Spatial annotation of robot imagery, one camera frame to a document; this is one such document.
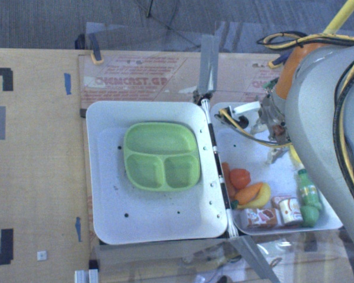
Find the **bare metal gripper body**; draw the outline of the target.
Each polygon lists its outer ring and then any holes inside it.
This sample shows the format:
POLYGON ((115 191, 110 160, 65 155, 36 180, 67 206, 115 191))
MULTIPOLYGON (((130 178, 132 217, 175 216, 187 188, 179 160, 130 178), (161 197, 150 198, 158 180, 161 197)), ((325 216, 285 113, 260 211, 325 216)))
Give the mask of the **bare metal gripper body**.
POLYGON ((267 94, 261 102, 260 120, 267 126, 269 139, 277 144, 290 142, 284 115, 286 100, 277 94, 267 94))

